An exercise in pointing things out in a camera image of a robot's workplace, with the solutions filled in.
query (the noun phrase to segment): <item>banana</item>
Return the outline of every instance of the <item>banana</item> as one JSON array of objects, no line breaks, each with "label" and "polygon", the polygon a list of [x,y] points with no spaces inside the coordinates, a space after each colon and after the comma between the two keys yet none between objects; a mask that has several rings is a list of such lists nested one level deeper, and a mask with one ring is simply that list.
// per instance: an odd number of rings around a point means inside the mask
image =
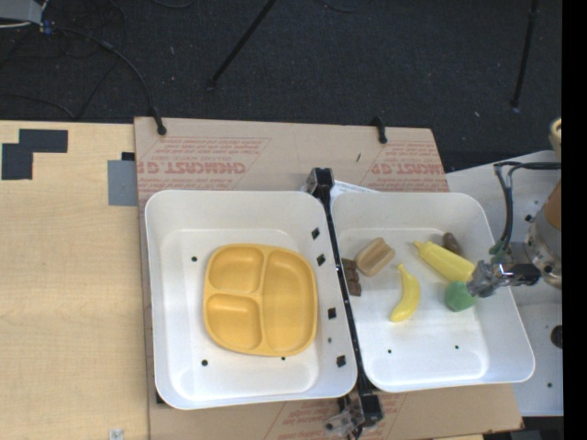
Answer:
[{"label": "banana", "polygon": [[405,269],[404,264],[399,264],[397,269],[402,273],[402,299],[393,308],[389,317],[394,323],[409,318],[420,302],[420,283],[418,279]]}]

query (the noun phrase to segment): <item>dark brown object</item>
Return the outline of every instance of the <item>dark brown object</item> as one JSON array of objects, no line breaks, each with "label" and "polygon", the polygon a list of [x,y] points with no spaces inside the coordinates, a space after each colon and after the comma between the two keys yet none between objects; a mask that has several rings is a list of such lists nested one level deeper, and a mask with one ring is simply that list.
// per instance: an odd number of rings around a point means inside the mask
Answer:
[{"label": "dark brown object", "polygon": [[460,247],[459,241],[457,241],[457,238],[455,238],[450,232],[447,232],[442,236],[442,247],[462,256],[462,248]]},{"label": "dark brown object", "polygon": [[345,280],[349,288],[349,294],[360,297],[362,288],[359,283],[359,273],[357,272],[357,264],[352,259],[342,258],[342,269],[345,272]]}]

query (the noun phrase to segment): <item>black fabric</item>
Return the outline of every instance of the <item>black fabric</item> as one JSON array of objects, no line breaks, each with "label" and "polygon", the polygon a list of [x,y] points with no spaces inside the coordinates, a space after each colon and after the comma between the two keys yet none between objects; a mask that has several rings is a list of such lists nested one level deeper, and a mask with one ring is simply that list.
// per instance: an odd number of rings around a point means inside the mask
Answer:
[{"label": "black fabric", "polygon": [[0,118],[130,123],[150,103],[163,117],[378,116],[431,128],[446,171],[550,149],[562,0],[538,1],[519,112],[510,101],[532,0],[277,0],[207,91],[268,1],[51,0],[51,34],[0,29]]}]

